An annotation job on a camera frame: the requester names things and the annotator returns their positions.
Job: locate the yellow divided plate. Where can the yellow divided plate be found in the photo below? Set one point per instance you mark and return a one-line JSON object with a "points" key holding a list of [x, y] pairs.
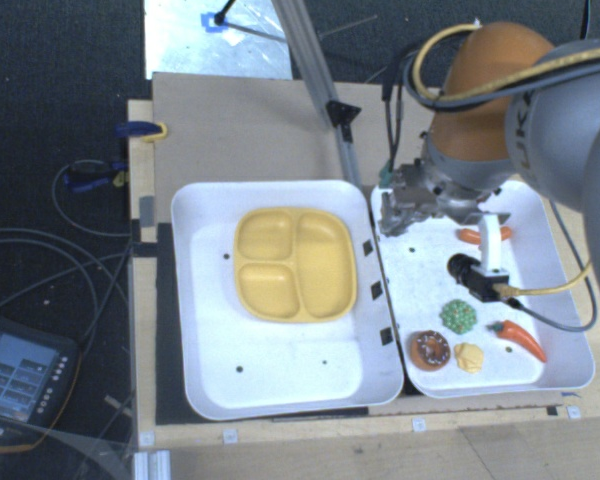
{"points": [[320, 268]]}

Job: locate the black cylinder on white bracket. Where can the black cylinder on white bracket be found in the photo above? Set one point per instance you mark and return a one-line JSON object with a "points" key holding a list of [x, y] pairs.
{"points": [[480, 280]]}

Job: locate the white plastic tray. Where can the white plastic tray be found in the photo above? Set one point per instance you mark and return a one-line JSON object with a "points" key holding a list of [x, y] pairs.
{"points": [[430, 278], [280, 358]]}

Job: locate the orange toy sausage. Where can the orange toy sausage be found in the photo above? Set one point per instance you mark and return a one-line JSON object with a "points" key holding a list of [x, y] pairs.
{"points": [[469, 236]]}

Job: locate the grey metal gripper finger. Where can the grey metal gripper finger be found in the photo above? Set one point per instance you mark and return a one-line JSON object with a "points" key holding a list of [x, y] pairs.
{"points": [[387, 215], [411, 215]]}

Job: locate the brown cardboard board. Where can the brown cardboard board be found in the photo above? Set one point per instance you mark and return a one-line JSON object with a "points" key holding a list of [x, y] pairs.
{"points": [[240, 133]]}

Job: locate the brown toy doughnut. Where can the brown toy doughnut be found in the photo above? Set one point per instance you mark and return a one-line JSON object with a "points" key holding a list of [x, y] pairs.
{"points": [[430, 350]]}

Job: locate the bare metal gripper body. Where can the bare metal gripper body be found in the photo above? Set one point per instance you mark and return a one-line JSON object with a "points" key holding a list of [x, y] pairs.
{"points": [[420, 190]]}

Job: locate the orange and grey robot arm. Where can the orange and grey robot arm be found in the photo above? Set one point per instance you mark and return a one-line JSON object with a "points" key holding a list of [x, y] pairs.
{"points": [[555, 128]]}

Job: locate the green toy peas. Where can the green toy peas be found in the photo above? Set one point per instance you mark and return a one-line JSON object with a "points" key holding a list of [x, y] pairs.
{"points": [[458, 316]]}

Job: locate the orange toy carrot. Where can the orange toy carrot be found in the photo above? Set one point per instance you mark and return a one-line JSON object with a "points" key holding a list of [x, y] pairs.
{"points": [[520, 339]]}

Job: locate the yellow toy food lump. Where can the yellow toy food lump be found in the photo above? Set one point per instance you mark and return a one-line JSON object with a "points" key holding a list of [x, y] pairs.
{"points": [[469, 358]]}

